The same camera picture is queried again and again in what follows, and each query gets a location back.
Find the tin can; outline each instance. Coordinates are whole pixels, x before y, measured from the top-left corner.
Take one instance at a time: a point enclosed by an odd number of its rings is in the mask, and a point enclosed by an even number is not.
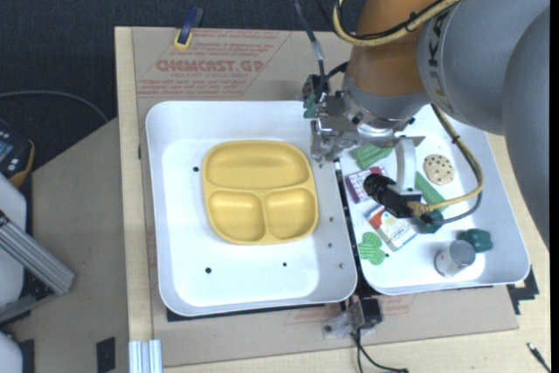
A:
[[[475,249],[467,241],[457,240],[435,257],[435,268],[443,277],[451,278],[475,261]]]

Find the black pen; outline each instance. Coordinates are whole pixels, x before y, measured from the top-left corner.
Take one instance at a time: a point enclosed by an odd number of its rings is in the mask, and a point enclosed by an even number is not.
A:
[[[530,342],[528,342],[528,348],[530,349],[530,351],[532,352],[532,354],[534,355],[534,357],[538,360],[538,362],[543,365],[543,367],[549,372],[551,373],[551,368],[546,364],[546,362],[543,360],[543,356],[542,354],[538,351],[538,349]]]

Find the table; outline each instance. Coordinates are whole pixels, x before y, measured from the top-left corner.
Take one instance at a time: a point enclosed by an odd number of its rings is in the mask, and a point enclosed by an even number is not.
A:
[[[115,29],[116,68],[121,144],[122,209],[128,292],[128,334],[130,341],[149,341],[154,337],[148,282],[144,197],[141,163],[138,159],[139,127],[135,88],[133,32],[130,27]],[[520,328],[514,331],[462,335],[429,341],[401,342],[370,347],[373,358],[384,365],[406,366],[410,371],[538,371],[542,369],[529,353],[532,342],[550,363],[550,274],[549,252],[542,243],[507,158],[505,142],[490,136],[493,152],[514,214],[521,226],[532,261],[539,294],[521,303]],[[209,372],[215,370],[263,371],[355,371],[355,349],[331,349],[295,355],[269,356],[230,361],[226,365],[203,363],[167,368],[165,371]]]

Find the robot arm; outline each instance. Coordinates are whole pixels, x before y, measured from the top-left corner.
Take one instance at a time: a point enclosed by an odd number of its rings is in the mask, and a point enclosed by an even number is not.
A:
[[[342,90],[313,107],[316,160],[393,145],[424,105],[504,135],[514,173],[549,247],[550,0],[366,0]]]

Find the blue clip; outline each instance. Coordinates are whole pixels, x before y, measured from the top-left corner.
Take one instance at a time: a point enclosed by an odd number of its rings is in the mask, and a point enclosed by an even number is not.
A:
[[[189,12],[184,19],[183,28],[176,33],[173,45],[177,50],[184,52],[192,41],[192,29],[199,26],[202,22],[204,9],[197,6],[191,6]]]

